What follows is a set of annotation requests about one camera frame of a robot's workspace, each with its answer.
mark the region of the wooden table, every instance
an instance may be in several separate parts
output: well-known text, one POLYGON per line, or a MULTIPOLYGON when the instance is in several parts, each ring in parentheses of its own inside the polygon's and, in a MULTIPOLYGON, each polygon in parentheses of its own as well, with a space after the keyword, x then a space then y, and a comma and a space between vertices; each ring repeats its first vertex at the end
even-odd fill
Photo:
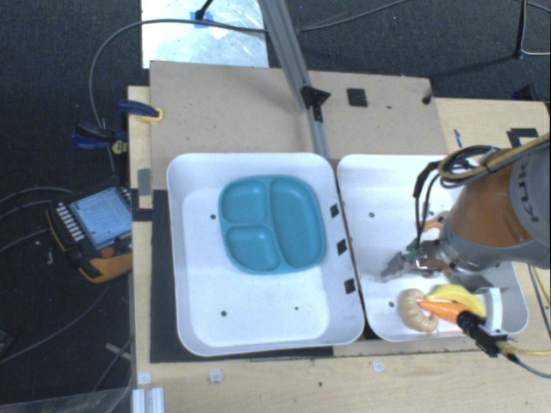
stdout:
MULTIPOLYGON (((394 80, 380 78, 385 90, 393 90, 394 80)), ((129 97, 149 102, 150 90, 132 87, 129 97)), ((459 99, 433 99, 432 103, 449 151, 457 148, 458 139, 464 146, 509 146, 505 131, 512 127, 535 128, 540 134, 549 129, 548 113, 541 103, 459 99)), ((132 188, 138 187, 138 171, 152 166, 152 126, 136 116, 129 118, 132 188)), ((139 206, 151 207, 151 196, 142 194, 139 206)), ((437 347, 427 342, 398 346, 381 340, 357 342, 336 348, 340 356, 325 359, 151 364, 151 240, 152 224, 134 222, 135 358, 138 375, 151 375, 152 382, 145 386, 164 388, 167 412, 543 412, 551 405, 545 379, 503 357, 486 357, 467 338, 437 347), (214 369, 222 371, 218 384, 209 381, 214 369)), ((517 336, 519 345, 548 348, 528 269, 525 265, 516 265, 516 269, 529 307, 529 325, 517 336)), ((542 277, 549 283, 548 271, 542 277)), ((525 360, 542 371, 551 369, 549 357, 525 360)))

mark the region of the beige toy shrimp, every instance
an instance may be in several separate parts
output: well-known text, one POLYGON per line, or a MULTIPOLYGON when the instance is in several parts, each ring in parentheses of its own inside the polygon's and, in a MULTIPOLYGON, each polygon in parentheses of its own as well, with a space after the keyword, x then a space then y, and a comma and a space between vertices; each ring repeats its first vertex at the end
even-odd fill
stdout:
POLYGON ((399 296, 399 315, 404 324, 417 332, 432 332, 438 326, 438 316, 431 313, 428 317, 417 304, 424 295, 418 289, 406 289, 399 296))

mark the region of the orange carrot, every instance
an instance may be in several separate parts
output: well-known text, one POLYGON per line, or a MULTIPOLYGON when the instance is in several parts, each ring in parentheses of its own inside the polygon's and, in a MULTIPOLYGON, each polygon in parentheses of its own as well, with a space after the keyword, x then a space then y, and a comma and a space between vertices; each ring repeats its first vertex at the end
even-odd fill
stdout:
POLYGON ((418 305, 426 311, 430 311, 440 318, 451 321, 452 323, 455 323, 460 313, 469 310, 465 305, 460 303, 449 303, 447 301, 427 301, 423 299, 418 301, 418 305))

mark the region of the device screen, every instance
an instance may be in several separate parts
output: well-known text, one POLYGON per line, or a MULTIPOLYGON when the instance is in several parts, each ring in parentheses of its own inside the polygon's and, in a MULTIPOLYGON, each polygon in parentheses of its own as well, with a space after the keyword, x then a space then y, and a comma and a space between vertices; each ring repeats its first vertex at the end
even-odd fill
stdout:
POLYGON ((132 214, 116 188, 108 188, 81 200, 69 208, 77 216, 97 250, 132 230, 132 214))

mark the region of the black floor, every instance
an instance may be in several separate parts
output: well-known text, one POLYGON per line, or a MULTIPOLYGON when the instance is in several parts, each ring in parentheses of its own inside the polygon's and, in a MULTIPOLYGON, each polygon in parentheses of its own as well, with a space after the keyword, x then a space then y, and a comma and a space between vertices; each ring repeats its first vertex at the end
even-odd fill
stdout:
MULTIPOLYGON (((396 0, 287 1, 304 27, 396 0)), ((311 69, 429 77, 436 96, 450 97, 510 99, 531 84, 535 97, 549 101, 549 56, 511 57, 519 13, 520 3, 511 0, 415 0, 305 32, 300 43, 311 69)), ((84 188, 109 174, 105 152, 76 150, 71 130, 91 120, 87 77, 97 48, 139 19, 139 0, 0 0, 0 197, 34 186, 84 188)), ((549 50, 548 12, 529 8, 524 47, 549 50)), ((97 104, 109 127, 122 128, 116 102, 129 84, 141 83, 147 74, 134 30, 97 67, 97 104)), ((43 206, 1 216, 52 197, 39 192, 0 205, 0 249, 46 227, 43 206)), ((104 290, 77 274, 49 236, 37 237, 0 254, 0 330, 18 334, 16 353, 86 311, 104 290)), ((116 280, 70 330, 0 364, 0 404, 91 391, 113 359, 105 343, 120 346, 129 337, 127 299, 127 279, 116 280)), ((118 362, 102 388, 125 385, 128 370, 118 362)))

